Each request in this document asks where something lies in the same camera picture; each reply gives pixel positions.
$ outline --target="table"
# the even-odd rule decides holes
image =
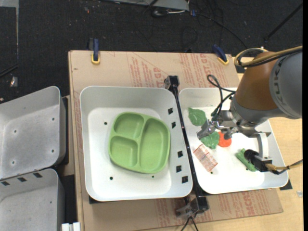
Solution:
[[[168,75],[179,75],[180,83],[183,86],[197,87],[198,83],[205,85],[202,79],[198,83],[193,81],[193,78],[198,76],[197,69],[202,71],[214,71],[223,79],[222,85],[236,87],[239,83],[239,78],[242,74],[237,74],[234,66],[223,68],[219,66],[216,57],[213,54],[177,54],[177,53],[145,53],[145,52],[100,52],[101,65],[91,65],[89,51],[71,51],[69,52],[69,73],[70,73],[70,109],[72,113],[72,134],[73,134],[73,151],[75,158],[75,181],[77,195],[77,217],[81,223],[83,231],[91,230],[111,230],[116,225],[123,224],[123,230],[141,230],[140,227],[145,227],[152,231],[179,231],[182,225],[172,227],[160,227],[155,220],[149,218],[146,213],[144,215],[132,218],[127,210],[122,213],[122,216],[116,216],[116,213],[121,210],[118,207],[120,203],[104,203],[89,205],[89,196],[85,192],[83,184],[84,172],[82,167],[82,152],[78,147],[80,144],[81,134],[78,127],[81,126],[78,119],[78,95],[80,90],[88,85],[106,85],[106,86],[149,86],[161,85],[161,80]],[[290,165],[303,157],[302,153],[302,119],[289,120],[285,118],[270,119],[272,130],[275,134],[277,144],[280,148],[285,164]],[[281,202],[283,211],[276,214],[233,218],[220,221],[208,221],[197,223],[197,227],[202,230],[237,230],[244,231],[248,229],[254,230],[303,230],[303,168],[297,167],[289,171],[289,178],[292,185],[291,189],[277,191],[278,198]],[[142,204],[152,206],[152,201],[130,202],[128,206],[141,208]],[[110,227],[95,226],[95,222],[99,222],[102,218],[112,219]],[[186,227],[186,230],[194,230],[193,225]]]

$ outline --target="cardboard sheet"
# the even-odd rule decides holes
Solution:
[[[80,115],[80,92],[87,86],[163,87],[168,75],[177,75],[180,89],[211,87],[206,76],[213,74],[222,87],[237,87],[239,79],[232,57],[229,64],[217,61],[214,54],[110,52],[101,51],[99,65],[91,63],[90,51],[69,52],[71,96],[77,138],[75,146],[78,221],[85,231],[136,231],[183,225],[176,216],[183,199],[150,199],[90,203],[85,187]],[[267,215],[282,212],[275,189],[227,193],[207,197],[209,210],[197,215],[195,222]]]

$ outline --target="blue clamp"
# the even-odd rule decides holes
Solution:
[[[98,39],[94,39],[93,41],[93,54],[91,55],[91,60],[93,64],[99,64],[100,63],[100,55],[99,55],[99,45],[98,45]]]
[[[213,52],[218,56],[218,60],[222,63],[227,65],[229,63],[229,60],[227,59],[227,56],[225,52],[219,47],[217,44],[214,44],[212,46]]]

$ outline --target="black floor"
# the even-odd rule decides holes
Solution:
[[[99,0],[19,0],[19,35],[13,8],[0,7],[2,102],[56,85],[69,94],[67,53],[86,50],[98,38],[100,50],[212,52],[219,45],[236,55],[264,46],[281,51],[303,43],[303,0],[191,0],[189,12],[151,16],[152,7]],[[295,11],[271,35],[277,26]],[[18,77],[17,87],[11,87]]]

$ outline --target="white tray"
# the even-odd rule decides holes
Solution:
[[[0,105],[0,180],[60,163],[65,106],[57,87]]]
[[[223,91],[224,97],[227,94],[229,92]],[[244,164],[236,158],[235,154],[242,148],[252,149],[258,152],[258,143],[257,139],[247,138],[245,135],[239,133],[233,134],[231,146],[226,148],[217,146],[214,150],[208,149],[218,163],[211,172],[208,172],[193,154],[193,151],[202,144],[196,134],[201,130],[201,127],[194,126],[191,123],[188,118],[188,108],[201,109],[205,111],[206,117],[211,119],[210,114],[220,103],[219,90],[217,88],[183,89],[179,94],[179,101],[192,150],[197,179],[200,187],[205,192],[219,194],[277,188],[284,186],[288,182],[287,172],[275,175],[270,172],[261,173],[259,171],[252,172],[246,170]],[[228,99],[223,105],[223,110],[229,110],[229,108],[230,100]],[[271,135],[268,137],[269,156],[273,159],[274,165],[284,166],[284,161],[269,121],[257,126],[256,130],[271,132]]]
[[[0,181],[0,230],[60,231],[62,223],[64,189],[56,171]]]
[[[91,86],[81,92],[80,106],[85,180],[90,197],[97,201],[117,201],[176,198],[191,192],[193,183],[186,145],[176,100],[170,91],[164,88]],[[154,116],[168,125],[171,148],[168,163],[162,171],[142,174],[111,162],[109,131],[115,117],[127,111]]]

